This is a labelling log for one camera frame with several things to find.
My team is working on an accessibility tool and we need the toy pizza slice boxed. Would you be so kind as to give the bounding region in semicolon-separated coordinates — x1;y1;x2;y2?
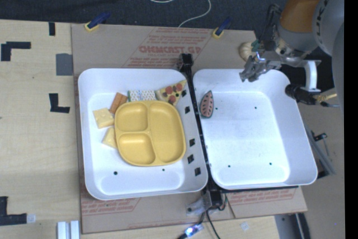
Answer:
154;79;188;107

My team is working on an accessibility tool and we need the toy watermelon slice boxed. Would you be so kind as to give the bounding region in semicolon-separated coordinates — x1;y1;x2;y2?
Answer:
199;90;215;119

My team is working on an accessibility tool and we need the white dotted cracker packet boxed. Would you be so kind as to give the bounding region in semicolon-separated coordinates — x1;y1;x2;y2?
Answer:
127;89;157;102

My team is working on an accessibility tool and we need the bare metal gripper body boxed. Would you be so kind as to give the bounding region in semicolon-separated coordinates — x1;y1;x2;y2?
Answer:
253;41;308;72

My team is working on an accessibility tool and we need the brown cardboard board red print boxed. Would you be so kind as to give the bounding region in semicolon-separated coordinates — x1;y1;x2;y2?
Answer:
70;24;308;235

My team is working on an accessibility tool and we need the yellow divided plate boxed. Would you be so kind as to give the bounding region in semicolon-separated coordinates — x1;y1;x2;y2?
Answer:
114;100;187;167

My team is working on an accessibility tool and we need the orange wafer biscuit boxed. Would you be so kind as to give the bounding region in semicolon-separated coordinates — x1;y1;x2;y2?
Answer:
109;92;129;115

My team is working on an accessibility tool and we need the white plastic tray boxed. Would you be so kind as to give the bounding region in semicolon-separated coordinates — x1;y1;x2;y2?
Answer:
192;68;319;191
77;68;209;201

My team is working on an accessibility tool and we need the black cylinder on white bracket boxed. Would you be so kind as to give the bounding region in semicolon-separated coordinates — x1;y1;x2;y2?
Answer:
284;59;322;106

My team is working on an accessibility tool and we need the cream toy bread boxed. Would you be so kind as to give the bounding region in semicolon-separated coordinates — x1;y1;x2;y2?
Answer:
239;41;258;63

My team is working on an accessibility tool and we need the yellow cheese wedge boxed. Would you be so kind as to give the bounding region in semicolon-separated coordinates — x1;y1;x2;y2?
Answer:
101;126;119;149

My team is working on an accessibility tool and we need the yellow cheese block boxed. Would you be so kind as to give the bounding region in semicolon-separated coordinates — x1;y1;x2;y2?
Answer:
92;107;115;129

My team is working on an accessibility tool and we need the black block with thin wires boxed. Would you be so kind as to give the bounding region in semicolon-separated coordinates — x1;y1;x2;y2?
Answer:
178;53;195;73
201;187;225;212

